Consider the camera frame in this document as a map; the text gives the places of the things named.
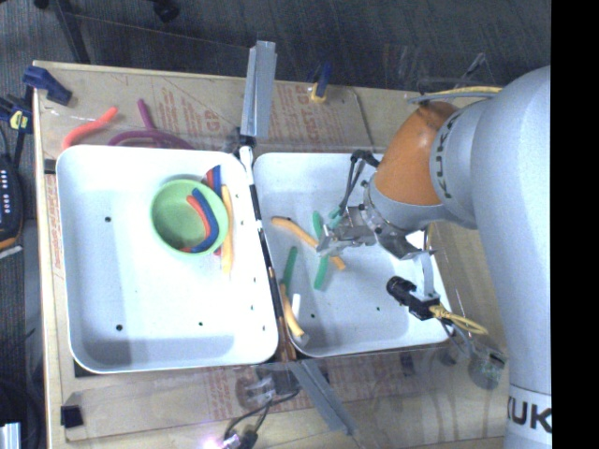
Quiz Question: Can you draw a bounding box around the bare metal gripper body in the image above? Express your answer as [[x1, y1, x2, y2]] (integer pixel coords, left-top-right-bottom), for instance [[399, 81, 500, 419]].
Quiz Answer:
[[334, 203, 391, 248]]

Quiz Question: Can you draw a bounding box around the yellow bendy stick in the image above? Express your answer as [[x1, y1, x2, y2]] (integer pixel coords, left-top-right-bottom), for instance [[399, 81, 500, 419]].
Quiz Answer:
[[278, 282, 306, 339], [270, 215, 347, 271]]

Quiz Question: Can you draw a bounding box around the white plastic tray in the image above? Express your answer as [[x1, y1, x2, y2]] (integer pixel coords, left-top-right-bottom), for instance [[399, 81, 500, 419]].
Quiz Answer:
[[252, 152, 453, 359], [55, 143, 281, 375]]

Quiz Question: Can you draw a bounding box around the white bendy stick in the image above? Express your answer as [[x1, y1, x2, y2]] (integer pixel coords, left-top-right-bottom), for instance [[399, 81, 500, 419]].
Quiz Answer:
[[290, 292, 311, 348]]

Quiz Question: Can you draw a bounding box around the orange bendy stick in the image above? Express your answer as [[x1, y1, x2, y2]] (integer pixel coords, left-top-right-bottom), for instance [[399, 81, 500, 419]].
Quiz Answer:
[[219, 183, 235, 274]]

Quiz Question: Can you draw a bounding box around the green bowl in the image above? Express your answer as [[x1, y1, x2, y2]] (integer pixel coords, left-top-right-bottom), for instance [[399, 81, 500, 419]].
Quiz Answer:
[[149, 178, 230, 258]]

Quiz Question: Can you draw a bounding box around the brown cardboard board red print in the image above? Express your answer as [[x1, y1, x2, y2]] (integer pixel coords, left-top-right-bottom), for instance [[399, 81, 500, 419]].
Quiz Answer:
[[33, 60, 509, 444]]

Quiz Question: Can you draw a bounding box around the purple bendy stick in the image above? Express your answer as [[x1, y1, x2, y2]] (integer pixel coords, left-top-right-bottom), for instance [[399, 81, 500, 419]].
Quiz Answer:
[[107, 98, 196, 151]]

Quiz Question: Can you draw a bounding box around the coral bendy stick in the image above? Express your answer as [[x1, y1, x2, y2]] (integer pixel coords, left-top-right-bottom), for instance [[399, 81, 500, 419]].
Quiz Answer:
[[61, 106, 120, 151]]

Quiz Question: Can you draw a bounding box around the black cylinder on white bracket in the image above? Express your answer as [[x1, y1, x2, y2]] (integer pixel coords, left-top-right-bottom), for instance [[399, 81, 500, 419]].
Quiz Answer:
[[386, 247, 444, 322]]

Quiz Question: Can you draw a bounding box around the black block with thin wires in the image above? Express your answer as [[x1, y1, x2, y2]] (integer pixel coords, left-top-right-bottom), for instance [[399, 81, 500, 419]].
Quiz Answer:
[[242, 366, 301, 404]]

